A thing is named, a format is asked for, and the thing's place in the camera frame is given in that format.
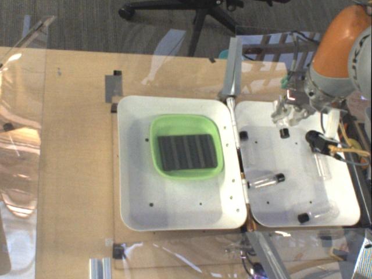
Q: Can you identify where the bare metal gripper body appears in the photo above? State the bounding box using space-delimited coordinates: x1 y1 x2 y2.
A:
285 86 346 113

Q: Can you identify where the clear plastic bottle black cap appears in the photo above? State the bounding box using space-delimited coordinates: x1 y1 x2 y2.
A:
238 130 257 168
312 152 332 181
246 173 286 189
276 118 291 140
297 201 339 224

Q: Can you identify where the white plastic tray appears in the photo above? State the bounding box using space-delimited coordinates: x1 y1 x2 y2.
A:
116 95 248 233
234 100 362 228

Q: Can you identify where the green plastic bowl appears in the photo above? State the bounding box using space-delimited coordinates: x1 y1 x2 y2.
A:
149 113 226 181

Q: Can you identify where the black ribbed rectangular block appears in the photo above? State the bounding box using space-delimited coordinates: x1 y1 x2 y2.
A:
157 134 219 173

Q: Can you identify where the black cylinder on white bracket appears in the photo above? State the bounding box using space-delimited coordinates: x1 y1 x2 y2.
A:
305 109 341 155

